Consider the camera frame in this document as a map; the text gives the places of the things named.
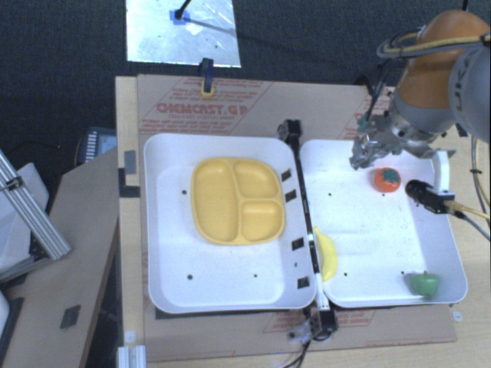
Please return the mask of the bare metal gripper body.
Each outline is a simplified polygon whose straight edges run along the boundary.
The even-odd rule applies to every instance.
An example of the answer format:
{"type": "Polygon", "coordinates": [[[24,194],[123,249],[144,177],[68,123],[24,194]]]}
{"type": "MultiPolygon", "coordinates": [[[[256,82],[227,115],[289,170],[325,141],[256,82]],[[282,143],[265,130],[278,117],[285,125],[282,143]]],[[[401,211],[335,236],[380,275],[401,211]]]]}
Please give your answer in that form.
{"type": "Polygon", "coordinates": [[[427,155],[437,138],[437,133],[420,130],[400,115],[363,115],[358,120],[358,132],[359,155],[399,155],[403,150],[427,155]]]}

